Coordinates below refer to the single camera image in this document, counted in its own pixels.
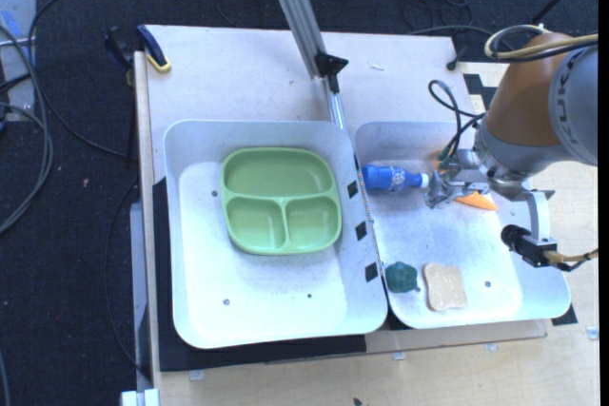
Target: wooden surface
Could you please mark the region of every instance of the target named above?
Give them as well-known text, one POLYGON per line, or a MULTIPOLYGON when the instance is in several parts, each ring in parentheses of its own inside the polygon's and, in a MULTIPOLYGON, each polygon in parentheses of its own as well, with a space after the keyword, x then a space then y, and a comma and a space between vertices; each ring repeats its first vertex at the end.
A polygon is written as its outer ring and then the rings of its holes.
MULTIPOLYGON (((497 66, 468 64, 464 68, 480 74, 485 83, 488 78, 491 84, 502 74, 497 66)), ((142 71, 145 67, 140 65, 140 74, 142 71)), ((147 102, 146 83, 140 79, 137 88, 139 106, 147 102)), ((147 108, 140 107, 139 112, 140 136, 149 137, 147 108)), ((150 155, 148 143, 140 145, 143 156, 150 155)), ((150 160, 144 161, 143 191, 146 181, 151 181, 150 171, 150 160)), ((596 168, 555 164, 533 183, 538 189, 557 190, 550 201, 551 228, 562 253, 574 255, 598 247, 596 168)), ((150 226, 145 231, 150 239, 150 226)), ((149 247, 147 265, 151 266, 148 276, 153 276, 149 247)), ((586 333, 587 327, 599 329, 598 261, 587 262, 566 279, 579 322, 554 326, 548 320, 541 328, 537 324, 540 334, 547 334, 545 338, 489 342, 492 334, 475 334, 477 339, 465 341, 475 344, 439 348, 442 341, 432 337, 427 342, 431 348, 414 350, 418 348, 414 343, 396 359, 382 353, 392 347, 387 348, 379 333, 372 347, 379 353, 210 369, 201 380, 190 380, 186 372, 158 370, 156 324, 151 320, 153 385, 160 390, 162 406, 598 405, 599 340, 586 333)), ((149 293, 153 284, 148 280, 149 293)), ((154 299, 150 304, 154 310, 154 299)))

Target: black clamp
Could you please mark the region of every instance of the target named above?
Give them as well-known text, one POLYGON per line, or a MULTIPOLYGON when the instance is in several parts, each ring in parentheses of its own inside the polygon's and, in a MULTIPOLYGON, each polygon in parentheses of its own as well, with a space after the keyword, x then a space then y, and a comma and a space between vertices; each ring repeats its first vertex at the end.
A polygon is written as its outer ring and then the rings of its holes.
POLYGON ((522 260, 533 267, 547 267, 550 261, 544 256, 544 252, 556 251, 555 243, 536 245, 530 238, 531 232, 517 225, 506 225, 501 231, 501 240, 511 251, 522 256, 522 260))
POLYGON ((110 59, 118 68, 129 71, 133 68, 133 54, 127 38, 117 27, 111 28, 104 37, 104 48, 110 59))
POLYGON ((320 75, 327 77, 327 83, 332 93, 339 93, 339 79, 336 75, 346 67, 348 60, 332 56, 331 54, 319 53, 315 56, 315 64, 320 71, 320 75))

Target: wire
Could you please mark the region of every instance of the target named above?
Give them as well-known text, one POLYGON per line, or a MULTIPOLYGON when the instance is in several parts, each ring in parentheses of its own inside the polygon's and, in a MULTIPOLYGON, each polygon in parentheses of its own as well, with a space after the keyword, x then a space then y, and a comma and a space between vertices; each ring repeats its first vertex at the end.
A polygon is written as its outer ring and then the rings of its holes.
MULTIPOLYGON (((223 19, 225 21, 227 21, 232 27, 237 28, 237 25, 231 21, 228 16, 224 13, 224 11, 222 10, 222 6, 221 4, 222 0, 215 0, 215 6, 216 6, 216 10, 218 11, 218 13, 223 17, 223 19)), ((261 28, 263 26, 264 20, 264 12, 263 12, 263 8, 262 8, 262 4, 260 2, 260 0, 254 0, 254 2, 256 3, 256 7, 258 8, 258 28, 261 28)))
POLYGON ((474 114, 474 113, 465 112, 464 110, 460 110, 459 105, 457 104, 457 100, 455 99, 455 96, 452 93, 452 90, 446 83, 444 83, 440 80, 432 80, 431 82, 429 82, 427 89, 429 90, 429 93, 431 94, 431 96, 437 102, 439 102, 442 106, 445 106, 446 108, 449 108, 450 110, 455 112, 455 117, 457 120, 457 132, 455 132, 455 135, 453 136, 453 138, 450 140, 450 142, 445 146, 445 148, 441 151, 440 155, 438 156, 438 159, 440 161, 443 161, 447 157, 450 158, 455 155, 455 153, 457 152, 457 149, 459 149, 459 144, 461 143, 462 134, 469 127, 473 126, 475 123, 477 123, 479 120, 481 120, 486 115, 486 112, 480 113, 480 114, 474 114), (448 95, 448 97, 450 98, 450 101, 452 103, 452 106, 447 104, 444 100, 442 100, 434 92, 433 87, 435 85, 440 87, 448 95), (465 117, 470 117, 470 120, 465 125, 462 124, 462 120, 461 120, 462 115, 464 115, 465 117))
MULTIPOLYGON (((41 9, 39 9, 34 17, 33 20, 31 22, 31 25, 29 26, 29 33, 28 33, 28 57, 29 57, 29 62, 33 67, 35 66, 34 64, 34 57, 33 57, 33 40, 34 40, 34 33, 36 31, 36 27, 38 25, 38 22, 40 21, 41 17, 43 16, 43 14, 49 10, 55 3, 57 3, 59 0, 49 0, 41 9)), ((132 161, 137 161, 135 158, 130 158, 128 156, 128 154, 125 154, 123 152, 120 151, 116 151, 114 149, 111 149, 109 147, 105 147, 103 145, 97 144, 94 141, 92 141, 91 139, 88 139, 87 137, 85 137, 84 135, 80 134, 76 129, 74 129, 69 123, 68 121, 59 113, 59 111, 57 110, 57 108, 51 103, 51 101, 49 100, 49 97, 47 96, 47 93, 44 91, 44 88, 38 83, 38 90, 40 92, 40 99, 44 100, 47 104, 47 107, 49 108, 49 110, 52 112, 52 114, 57 118, 57 120, 61 123, 61 125, 76 139, 78 139, 79 141, 81 141, 82 143, 89 145, 91 147, 94 147, 95 149, 98 149, 102 152, 105 152, 107 154, 111 154, 113 156, 117 156, 123 159, 131 159, 132 161)))
POLYGON ((546 43, 528 48, 513 49, 507 52, 498 51, 499 41, 507 34, 514 32, 533 31, 537 34, 545 34, 551 32, 540 26, 518 25, 510 28, 502 29, 488 38, 484 45, 484 54, 489 58, 503 61, 527 62, 534 61, 549 56, 556 56, 564 52, 572 51, 579 48, 593 46, 599 42, 598 34, 589 34, 585 36, 572 37, 562 39, 552 43, 546 43))
POLYGON ((461 115, 462 115, 462 112, 459 110, 459 104, 457 104, 457 99, 453 95, 452 90, 448 87, 448 85, 445 82, 442 82, 440 80, 432 80, 431 82, 429 82, 429 84, 427 85, 427 89, 429 90, 429 93, 431 93, 431 96, 434 97, 436 100, 440 100, 438 98, 438 96, 434 93, 433 86, 435 86, 435 85, 440 87, 446 93, 446 95, 448 95, 448 98, 450 99, 452 106, 449 106, 448 104, 446 104, 444 102, 442 102, 442 104, 444 106, 448 106, 450 109, 452 109, 455 112, 455 118, 456 118, 456 122, 457 122, 457 133, 455 134, 455 136, 453 137, 453 139, 447 146, 447 147, 452 146, 449 156, 453 156, 455 154, 455 152, 457 151, 457 148, 459 147, 459 142, 461 141, 461 134, 462 134, 461 115))
MULTIPOLYGON (((454 30, 454 31, 458 31, 458 30, 474 30, 476 32, 481 32, 482 34, 488 34, 488 35, 492 35, 493 34, 493 32, 490 31, 490 30, 478 28, 476 26, 469 26, 467 24, 456 24, 456 25, 453 25, 453 26, 438 26, 436 28, 418 29, 418 30, 410 31, 407 34, 409 34, 409 35, 429 34, 431 32, 437 32, 439 30, 454 30)), ((504 44, 504 45, 506 45, 508 49, 513 50, 511 45, 509 43, 507 43, 506 41, 504 41, 503 39, 500 39, 499 42, 504 44)))
POLYGON ((548 259, 548 263, 554 267, 557 267, 561 271, 571 272, 575 271, 585 262, 591 261, 592 259, 599 258, 599 250, 595 249, 592 252, 587 252, 580 256, 564 256, 560 252, 546 251, 543 256, 548 259))
POLYGON ((0 93, 4 93, 5 91, 10 90, 16 85, 19 85, 21 82, 25 82, 26 80, 29 80, 29 73, 17 76, 16 78, 13 78, 11 80, 7 80, 6 82, 0 84, 0 93))
POLYGON ((31 190, 29 195, 17 206, 17 208, 7 217, 7 219, 2 222, 2 224, 0 224, 1 235, 7 230, 9 230, 19 219, 21 219, 21 217, 23 217, 23 215, 26 213, 29 206, 31 205, 32 201, 47 181, 53 162, 53 144, 49 134, 47 108, 45 107, 45 103, 42 99, 38 78, 36 77, 36 73, 33 69, 33 66, 29 62, 27 54, 24 52, 24 49, 19 45, 19 41, 12 34, 12 32, 10 32, 10 30, 8 30, 2 25, 0 25, 0 31, 2 31, 4 35, 7 36, 13 42, 15 49, 17 50, 19 56, 21 57, 23 63, 25 64, 28 70, 29 77, 31 78, 34 87, 34 92, 36 93, 36 96, 39 100, 40 118, 18 106, 12 106, 10 104, 5 104, 4 102, 0 103, 0 106, 4 106, 5 108, 9 108, 10 110, 15 110, 22 113, 29 119, 33 120, 42 129, 43 132, 43 153, 40 163, 40 171, 38 173, 38 179, 36 180, 34 188, 31 190))
MULTIPOLYGON (((19 43, 19 46, 26 46, 28 44, 28 38, 17 39, 17 42, 19 43)), ((14 46, 12 41, 2 41, 0 43, 0 48, 8 48, 11 46, 14 46)))
POLYGON ((131 363, 131 365, 133 367, 135 367, 136 370, 142 372, 137 361, 135 360, 135 358, 133 358, 130 351, 127 350, 127 346, 123 343, 123 341, 121 340, 121 338, 119 336, 118 330, 116 329, 116 324, 114 323, 114 319, 112 318, 112 310, 110 309, 110 299, 109 299, 109 293, 108 293, 108 252, 109 252, 109 247, 110 247, 110 238, 112 236, 112 229, 114 228, 114 225, 116 224, 118 215, 121 212, 121 208, 123 207, 123 204, 125 204, 125 202, 127 201, 127 198, 130 195, 131 191, 133 189, 135 189, 134 186, 137 184, 138 180, 139 180, 139 175, 136 176, 129 183, 128 189, 123 194, 123 198, 121 198, 121 201, 116 206, 116 210, 114 211, 112 220, 110 222, 110 226, 108 229, 108 235, 106 237, 106 245, 104 247, 104 290, 105 290, 105 294, 106 294, 106 309, 108 311, 108 319, 109 319, 110 325, 112 327, 112 333, 114 334, 116 341, 120 345, 121 349, 123 350, 123 353, 125 354, 125 357, 131 363))
POLYGON ((2 357, 2 350, 0 350, 0 378, 2 378, 2 389, 4 390, 4 404, 10 406, 9 376, 2 357))

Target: blue bottle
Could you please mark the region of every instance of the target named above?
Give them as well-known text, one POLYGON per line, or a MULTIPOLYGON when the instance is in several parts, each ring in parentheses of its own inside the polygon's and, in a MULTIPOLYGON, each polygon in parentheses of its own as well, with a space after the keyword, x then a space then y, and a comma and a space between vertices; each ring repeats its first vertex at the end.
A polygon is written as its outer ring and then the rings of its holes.
POLYGON ((405 188, 424 188, 429 183, 425 173, 409 173, 399 166, 367 164, 362 168, 365 189, 401 191, 405 188))

